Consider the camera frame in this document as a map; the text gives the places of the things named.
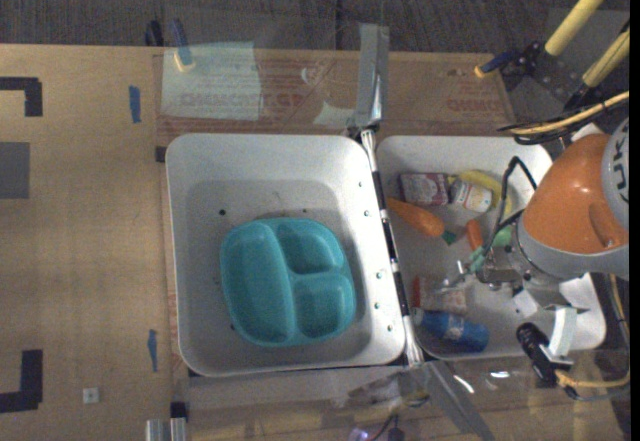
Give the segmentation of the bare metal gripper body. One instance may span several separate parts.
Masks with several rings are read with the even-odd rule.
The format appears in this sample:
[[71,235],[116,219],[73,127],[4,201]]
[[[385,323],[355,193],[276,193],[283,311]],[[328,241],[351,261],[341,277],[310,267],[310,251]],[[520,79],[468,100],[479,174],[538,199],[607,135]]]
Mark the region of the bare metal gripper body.
[[509,286],[523,288],[523,259],[513,246],[491,248],[482,260],[476,277],[492,289]]

